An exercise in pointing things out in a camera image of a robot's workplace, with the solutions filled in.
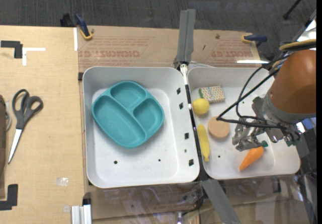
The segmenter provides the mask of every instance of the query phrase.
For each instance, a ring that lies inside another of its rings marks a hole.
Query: carrot
[[[243,162],[241,163],[239,170],[243,170],[247,168],[250,164],[254,163],[258,160],[264,153],[264,149],[262,146],[257,148],[251,148],[246,154]]]

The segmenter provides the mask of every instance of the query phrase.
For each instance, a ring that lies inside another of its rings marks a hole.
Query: lemon
[[[196,114],[203,115],[209,110],[209,102],[204,98],[199,98],[193,101],[192,109]]]

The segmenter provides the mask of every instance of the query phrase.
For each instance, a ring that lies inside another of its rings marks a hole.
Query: teal divided plate
[[[119,82],[99,95],[93,103],[92,114],[101,130],[125,148],[145,143],[165,118],[159,102],[133,81]]]

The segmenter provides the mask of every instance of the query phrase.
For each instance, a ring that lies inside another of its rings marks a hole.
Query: scissors handle
[[[16,99],[21,93],[25,93],[25,95],[23,96],[23,98],[21,100],[20,109],[17,110],[16,109]],[[38,102],[39,105],[35,109],[32,109],[32,105],[36,102]],[[43,108],[43,102],[42,102],[41,98],[39,98],[38,96],[29,97],[28,91],[26,89],[21,89],[13,97],[12,108],[13,108],[13,111],[14,111],[16,117],[17,117],[16,128],[23,129],[25,124],[28,122],[28,120],[34,114],[36,114],[38,111],[40,111]]]

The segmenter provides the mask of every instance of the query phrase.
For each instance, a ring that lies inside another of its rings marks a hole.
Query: blue clamp
[[[267,41],[267,36],[259,35],[259,34],[252,34],[252,35],[242,35],[242,42],[244,43],[251,43],[252,41],[256,41],[256,47],[259,47],[263,42]]]
[[[75,14],[75,21],[76,24],[80,26],[80,32],[84,39],[90,40],[92,38],[92,34],[88,30],[87,25],[80,14]]]

